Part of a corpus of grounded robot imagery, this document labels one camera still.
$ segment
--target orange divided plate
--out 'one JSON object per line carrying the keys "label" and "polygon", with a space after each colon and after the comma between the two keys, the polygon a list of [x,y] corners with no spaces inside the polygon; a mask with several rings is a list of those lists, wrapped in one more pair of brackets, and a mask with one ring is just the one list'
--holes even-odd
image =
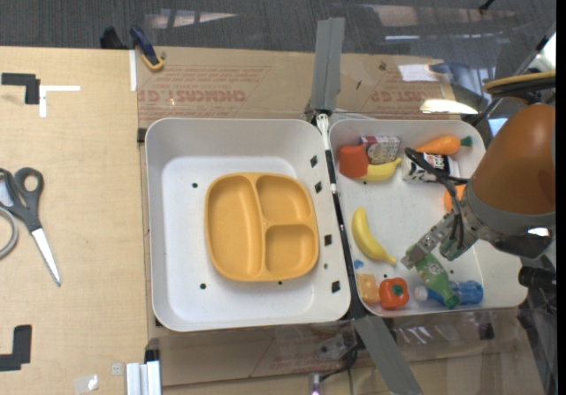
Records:
{"label": "orange divided plate", "polygon": [[299,277],[318,259],[311,198],[287,175],[240,172],[215,179],[206,193],[204,228],[214,267],[232,280]]}

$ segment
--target banana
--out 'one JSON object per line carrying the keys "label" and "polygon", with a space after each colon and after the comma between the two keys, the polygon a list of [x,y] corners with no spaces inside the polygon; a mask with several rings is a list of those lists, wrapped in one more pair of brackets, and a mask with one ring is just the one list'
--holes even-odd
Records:
{"label": "banana", "polygon": [[368,225],[367,214],[363,207],[359,207],[354,211],[352,216],[352,234],[354,235],[354,241],[368,258],[395,265],[397,259],[389,255],[377,240],[373,238]]}
{"label": "banana", "polygon": [[368,164],[368,172],[362,175],[362,177],[358,177],[358,179],[362,179],[363,181],[382,181],[384,179],[390,179],[401,161],[402,159],[397,157],[391,163]]}

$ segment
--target scissors blade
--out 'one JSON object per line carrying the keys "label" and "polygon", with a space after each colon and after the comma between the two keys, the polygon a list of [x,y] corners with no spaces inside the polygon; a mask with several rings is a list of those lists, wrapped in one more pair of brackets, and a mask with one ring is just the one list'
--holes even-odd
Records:
{"label": "scissors blade", "polygon": [[42,253],[43,260],[45,261],[51,276],[55,280],[55,283],[58,286],[61,286],[61,277],[59,277],[59,271],[57,270],[57,265],[55,264],[55,259],[53,258],[53,253],[51,252],[51,248],[43,228],[35,229],[31,233],[35,239],[35,244],[39,247],[39,251]]}

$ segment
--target carrot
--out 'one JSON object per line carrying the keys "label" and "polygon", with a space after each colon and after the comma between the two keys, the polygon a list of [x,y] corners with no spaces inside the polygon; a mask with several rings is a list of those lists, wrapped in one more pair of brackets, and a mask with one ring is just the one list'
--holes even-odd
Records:
{"label": "carrot", "polygon": [[470,147],[471,137],[467,136],[463,139],[458,139],[451,134],[447,134],[419,145],[415,150],[419,153],[429,153],[431,155],[453,155],[461,146]]}

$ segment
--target blue bottle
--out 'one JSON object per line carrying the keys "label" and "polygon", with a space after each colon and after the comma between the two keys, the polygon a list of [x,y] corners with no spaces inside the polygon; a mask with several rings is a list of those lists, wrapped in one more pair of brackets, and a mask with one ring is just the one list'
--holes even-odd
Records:
{"label": "blue bottle", "polygon": [[[484,299],[484,289],[475,280],[468,280],[467,282],[451,280],[449,284],[452,291],[460,297],[460,305],[479,304]],[[436,300],[440,304],[444,304],[442,296],[424,285],[415,288],[415,299],[421,301]]]}

